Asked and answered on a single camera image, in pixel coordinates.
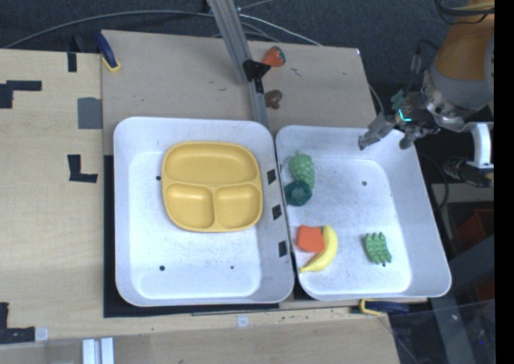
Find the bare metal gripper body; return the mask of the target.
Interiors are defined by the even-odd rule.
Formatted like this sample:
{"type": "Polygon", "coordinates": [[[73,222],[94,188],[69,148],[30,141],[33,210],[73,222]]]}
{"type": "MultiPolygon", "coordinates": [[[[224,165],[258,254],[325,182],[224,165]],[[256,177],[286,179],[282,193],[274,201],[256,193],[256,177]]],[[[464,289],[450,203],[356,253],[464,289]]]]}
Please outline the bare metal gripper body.
{"type": "Polygon", "coordinates": [[[405,133],[461,131],[469,110],[433,97],[405,97],[392,102],[394,120],[405,133]]]}

